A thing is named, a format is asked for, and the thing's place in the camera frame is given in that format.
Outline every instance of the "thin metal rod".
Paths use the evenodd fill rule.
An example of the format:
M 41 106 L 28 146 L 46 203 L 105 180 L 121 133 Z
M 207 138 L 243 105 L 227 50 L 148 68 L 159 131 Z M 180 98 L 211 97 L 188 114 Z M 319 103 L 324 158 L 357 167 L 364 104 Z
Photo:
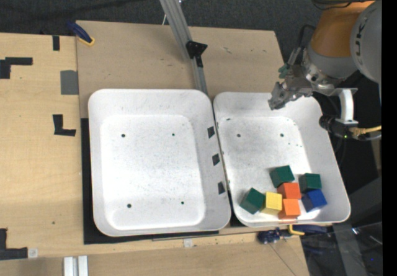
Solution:
M 167 16 L 168 23 L 174 33 L 175 39 L 179 45 L 179 49 L 182 52 L 183 58 L 186 62 L 191 61 L 193 68 L 193 77 L 196 85 L 196 89 L 208 94 L 207 85 L 205 83 L 204 70 L 197 66 L 195 59 L 190 59 L 186 49 L 186 43 L 192 41 L 189 28 L 185 16 L 182 12 L 179 0 L 160 0 L 163 7 L 164 13 Z

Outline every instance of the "yellow block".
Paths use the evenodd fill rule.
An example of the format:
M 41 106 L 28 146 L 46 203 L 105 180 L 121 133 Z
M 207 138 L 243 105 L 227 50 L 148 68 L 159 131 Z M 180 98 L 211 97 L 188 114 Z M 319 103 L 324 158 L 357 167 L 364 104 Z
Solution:
M 261 212 L 277 215 L 283 209 L 283 196 L 275 192 L 266 192 Z

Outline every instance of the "gray tape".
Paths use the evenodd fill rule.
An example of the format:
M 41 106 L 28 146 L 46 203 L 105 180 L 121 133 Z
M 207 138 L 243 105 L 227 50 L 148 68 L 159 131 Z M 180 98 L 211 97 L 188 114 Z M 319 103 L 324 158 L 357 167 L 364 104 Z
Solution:
M 78 95 L 79 83 L 76 71 L 61 71 L 61 94 L 62 95 Z

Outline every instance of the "green block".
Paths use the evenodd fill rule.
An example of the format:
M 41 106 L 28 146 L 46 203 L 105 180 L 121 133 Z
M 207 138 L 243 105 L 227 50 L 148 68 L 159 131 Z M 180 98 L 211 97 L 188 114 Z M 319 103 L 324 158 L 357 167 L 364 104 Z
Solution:
M 305 194 L 308 191 L 321 189 L 321 178 L 319 174 L 303 174 L 299 177 L 300 191 Z
M 272 182 L 275 188 L 278 188 L 284 182 L 293 182 L 295 180 L 290 166 L 275 168 L 270 172 L 270 178 L 272 178 Z
M 263 194 L 254 188 L 251 188 L 240 203 L 240 207 L 248 211 L 250 214 L 255 214 L 262 208 L 264 200 L 265 196 Z

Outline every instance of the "wooden table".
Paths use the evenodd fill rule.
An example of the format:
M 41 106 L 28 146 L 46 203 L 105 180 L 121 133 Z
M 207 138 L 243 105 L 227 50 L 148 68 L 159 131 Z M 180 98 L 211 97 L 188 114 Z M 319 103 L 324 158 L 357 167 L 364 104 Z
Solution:
M 12 270 L 33 273 L 36 268 L 39 274 L 44 268 L 57 270 L 60 258 L 79 255 L 90 255 L 90 270 L 96 269 L 97 262 L 94 275 L 106 274 L 102 268 L 120 260 L 124 266 L 120 270 L 128 271 L 128 264 L 134 262 L 150 275 L 148 271 L 157 270 L 151 259 L 169 270 L 169 261 L 181 257 L 185 257 L 180 262 L 181 275 L 208 275 L 218 269 L 242 275 L 248 268 L 253 274 L 269 268 L 274 275 L 293 275 L 274 249 L 256 242 L 252 232 L 262 229 L 226 227 L 219 235 L 194 238 L 196 247 L 191 249 L 184 248 L 183 239 L 83 244 L 80 118 L 87 117 L 90 93 L 103 87 L 182 89 L 194 85 L 192 69 L 182 61 L 168 26 L 79 24 L 96 39 L 93 47 L 62 36 L 60 50 L 54 51 L 53 38 L 48 35 L 0 34 L 0 60 L 33 58 L 32 66 L 12 66 L 11 78 L 0 79 L 0 228 L 8 228 L 7 248 L 34 248 L 39 256 L 0 262 L 0 275 L 6 269 L 7 275 Z M 271 91 L 283 64 L 274 32 L 190 30 L 195 41 L 209 45 L 203 62 L 211 99 L 224 91 Z M 112 72 L 118 72 L 114 76 L 106 68 L 109 65 Z M 60 72 L 66 70 L 79 70 L 79 95 L 61 94 Z M 76 129 L 76 135 L 54 135 L 53 114 L 63 114 L 64 128 Z M 302 275 L 308 275 L 299 238 L 283 241 L 283 245 L 288 249 L 286 257 L 297 259 L 300 263 L 295 266 L 303 266 Z M 126 259 L 131 252 L 133 259 Z

